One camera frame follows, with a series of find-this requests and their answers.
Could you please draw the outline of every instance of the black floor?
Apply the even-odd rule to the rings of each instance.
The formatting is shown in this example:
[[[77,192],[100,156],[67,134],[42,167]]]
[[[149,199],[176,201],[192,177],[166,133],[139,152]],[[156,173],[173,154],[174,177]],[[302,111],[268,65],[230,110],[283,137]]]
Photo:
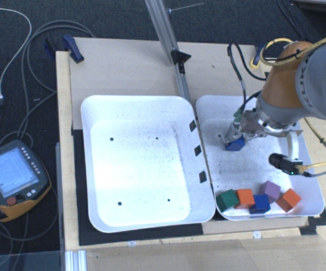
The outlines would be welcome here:
[[[303,11],[290,0],[165,0],[171,9],[203,3],[197,7],[172,12],[171,21],[178,41],[259,45],[273,38],[316,42],[326,37],[326,13]],[[56,20],[71,20],[83,24],[99,38],[157,40],[144,0],[0,0],[0,8],[22,12],[32,23],[32,32]],[[0,11],[0,77],[28,34],[28,23],[20,15]],[[50,90],[56,89],[55,63],[44,50],[46,40],[55,50],[65,50],[65,34],[88,37],[78,29],[52,29],[41,33],[31,43],[31,68],[39,81]],[[11,63],[3,78],[4,105],[0,106],[0,141],[5,135],[19,130],[26,115],[22,69],[28,92],[29,109],[53,94],[43,87],[28,69],[21,54]],[[23,141],[46,165],[56,187],[55,146],[59,141],[57,99],[53,95],[40,105],[28,120]],[[1,144],[16,138],[8,136]],[[44,233],[54,222],[56,200],[51,191],[28,215],[6,223],[12,237],[26,238]],[[12,253],[59,250],[59,228],[55,222],[47,233],[28,240],[21,247],[14,241]],[[10,240],[0,235],[0,254],[10,251]]]

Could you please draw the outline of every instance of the black clip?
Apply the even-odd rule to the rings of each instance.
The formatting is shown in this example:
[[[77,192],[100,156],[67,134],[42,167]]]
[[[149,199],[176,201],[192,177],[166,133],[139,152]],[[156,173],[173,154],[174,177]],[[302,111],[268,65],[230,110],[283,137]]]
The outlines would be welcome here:
[[[79,49],[77,48],[76,41],[73,39],[73,37],[69,34],[66,34],[63,39],[63,44],[65,47],[71,51],[70,57],[76,62],[80,63],[81,61],[84,61],[84,57],[81,55]]]
[[[173,49],[171,52],[171,56],[173,59],[174,64],[178,63],[179,66],[179,72],[184,75],[185,69],[184,69],[184,63],[191,58],[192,56],[183,52],[180,52],[176,49]]]

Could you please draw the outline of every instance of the orange cube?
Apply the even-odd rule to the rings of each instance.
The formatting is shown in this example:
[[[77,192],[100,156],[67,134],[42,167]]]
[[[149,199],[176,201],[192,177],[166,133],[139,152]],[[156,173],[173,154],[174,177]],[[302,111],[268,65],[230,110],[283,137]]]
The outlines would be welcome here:
[[[240,202],[234,207],[235,209],[249,209],[255,204],[251,189],[238,189],[236,195]]]
[[[276,203],[285,211],[288,212],[291,209],[293,209],[298,202],[301,200],[301,197],[297,195],[297,193],[289,189],[287,192],[283,194],[282,197],[280,197]]]

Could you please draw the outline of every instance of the bin containing cubes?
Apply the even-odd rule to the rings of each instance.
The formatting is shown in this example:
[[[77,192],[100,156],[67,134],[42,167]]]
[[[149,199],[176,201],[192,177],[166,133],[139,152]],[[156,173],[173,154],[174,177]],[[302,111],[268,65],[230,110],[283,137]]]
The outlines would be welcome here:
[[[292,189],[282,192],[279,185],[272,181],[261,184],[259,192],[254,194],[252,189],[229,189],[216,197],[220,212],[228,209],[247,209],[249,214],[264,214],[276,203],[284,212],[291,211],[301,200],[301,197]]]

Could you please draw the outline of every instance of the metal frame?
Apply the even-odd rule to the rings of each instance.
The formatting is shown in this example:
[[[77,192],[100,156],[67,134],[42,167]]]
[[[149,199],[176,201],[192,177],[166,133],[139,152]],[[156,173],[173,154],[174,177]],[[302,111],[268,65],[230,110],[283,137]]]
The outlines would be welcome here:
[[[180,96],[190,102],[188,84],[186,83],[185,72],[181,70],[182,65],[176,63],[172,59],[172,51],[179,51],[178,44],[174,35],[172,25],[170,23],[167,8],[163,0],[145,0],[150,17],[153,21],[155,31],[162,44],[162,48],[169,61],[169,64],[175,64],[176,82]]]

